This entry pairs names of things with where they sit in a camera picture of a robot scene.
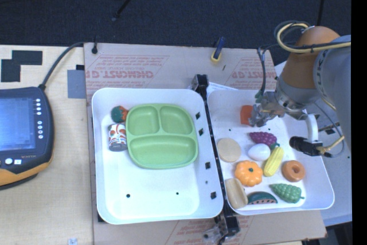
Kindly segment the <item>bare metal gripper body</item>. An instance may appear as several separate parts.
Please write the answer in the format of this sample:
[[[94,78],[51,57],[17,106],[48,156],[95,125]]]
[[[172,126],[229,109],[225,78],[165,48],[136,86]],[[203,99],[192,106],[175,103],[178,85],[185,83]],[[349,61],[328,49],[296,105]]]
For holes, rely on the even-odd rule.
[[[275,117],[284,117],[286,114],[296,120],[305,120],[305,105],[289,98],[282,91],[259,91],[255,95],[253,110],[259,112],[259,117],[268,116],[269,120]]]

